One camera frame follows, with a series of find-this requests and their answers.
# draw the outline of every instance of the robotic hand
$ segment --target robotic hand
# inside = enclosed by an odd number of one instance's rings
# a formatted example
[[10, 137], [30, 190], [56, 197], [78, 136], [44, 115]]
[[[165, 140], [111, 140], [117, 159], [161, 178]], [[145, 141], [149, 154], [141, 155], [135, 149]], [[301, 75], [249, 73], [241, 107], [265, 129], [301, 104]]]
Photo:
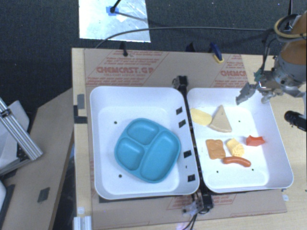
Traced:
[[[280, 30], [282, 24], [294, 19], [293, 28], [290, 32]], [[307, 11], [303, 15], [291, 14], [279, 19], [274, 29], [268, 30], [269, 33], [275, 33], [277, 40], [285, 42], [280, 54], [275, 57], [275, 64], [271, 71], [264, 71], [266, 57], [269, 54], [271, 40], [266, 47], [263, 56], [263, 64], [260, 69], [254, 73], [256, 84], [248, 82], [236, 97], [236, 104], [246, 101], [258, 90], [263, 98], [262, 103], [266, 103], [270, 98], [276, 95], [287, 93], [295, 98], [302, 97], [305, 105], [304, 115], [288, 111], [285, 119], [299, 129], [306, 131], [306, 92], [301, 92], [299, 88], [306, 83], [306, 26]]]

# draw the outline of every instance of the dark fabric background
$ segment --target dark fabric background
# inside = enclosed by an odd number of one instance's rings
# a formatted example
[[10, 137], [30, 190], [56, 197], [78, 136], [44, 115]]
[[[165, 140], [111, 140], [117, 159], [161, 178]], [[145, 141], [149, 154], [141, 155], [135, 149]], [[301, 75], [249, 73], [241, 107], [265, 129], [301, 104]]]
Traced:
[[[289, 0], [145, 0], [149, 26], [221, 26], [267, 29], [288, 13]], [[0, 97], [20, 100], [31, 112], [71, 87], [71, 48], [95, 47], [79, 39], [78, 0], [0, 0]], [[306, 0], [294, 0], [303, 13]], [[194, 42], [207, 52], [215, 42], [224, 53], [262, 54], [259, 32], [154, 31], [151, 43], [128, 49], [184, 51]], [[111, 41], [103, 48], [118, 48]], [[277, 54], [280, 44], [272, 45]]]

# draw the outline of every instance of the toy food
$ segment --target toy food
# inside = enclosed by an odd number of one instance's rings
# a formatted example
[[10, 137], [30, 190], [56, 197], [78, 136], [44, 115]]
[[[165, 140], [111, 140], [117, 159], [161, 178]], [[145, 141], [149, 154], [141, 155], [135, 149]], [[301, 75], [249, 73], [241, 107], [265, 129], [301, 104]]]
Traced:
[[247, 137], [246, 139], [246, 145], [247, 146], [259, 146], [261, 144], [265, 143], [265, 141], [263, 140], [262, 136], [260, 137], [252, 137], [252, 136], [249, 136]]
[[244, 147], [236, 139], [232, 138], [226, 143], [226, 146], [232, 156], [242, 157], [244, 154]]
[[208, 139], [206, 145], [211, 159], [222, 159], [226, 156], [221, 140]]
[[219, 109], [217, 110], [215, 116], [213, 117], [212, 122], [210, 123], [209, 127], [216, 131], [220, 131], [224, 133], [232, 131], [232, 128], [226, 116], [225, 109], [222, 105], [219, 106]]
[[243, 165], [244, 167], [250, 167], [251, 166], [251, 162], [248, 161], [247, 159], [243, 159], [241, 157], [225, 157], [223, 159], [223, 163], [224, 164], [229, 164], [229, 163], [238, 163]]
[[192, 121], [197, 124], [206, 126], [210, 124], [212, 121], [211, 115], [201, 110], [191, 108], [190, 112], [191, 112]]

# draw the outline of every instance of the toy hot dog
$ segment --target toy hot dog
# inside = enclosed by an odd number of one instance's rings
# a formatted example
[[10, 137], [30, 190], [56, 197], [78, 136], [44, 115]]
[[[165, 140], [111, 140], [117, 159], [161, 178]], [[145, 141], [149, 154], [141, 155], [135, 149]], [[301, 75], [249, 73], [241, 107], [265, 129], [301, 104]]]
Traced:
[[243, 165], [244, 167], [251, 166], [251, 162], [248, 161], [247, 159], [243, 159], [241, 157], [235, 157], [235, 156], [223, 158], [223, 163], [224, 164], [238, 163], [238, 164]]

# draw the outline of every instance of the blue divided plate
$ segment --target blue divided plate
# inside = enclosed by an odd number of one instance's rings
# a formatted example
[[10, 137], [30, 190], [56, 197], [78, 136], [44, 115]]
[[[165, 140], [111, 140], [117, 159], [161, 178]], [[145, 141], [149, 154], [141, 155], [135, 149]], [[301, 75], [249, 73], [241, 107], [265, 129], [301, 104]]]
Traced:
[[180, 150], [180, 141], [174, 133], [149, 119], [138, 118], [119, 137], [115, 158], [131, 174], [158, 183], [170, 173]]

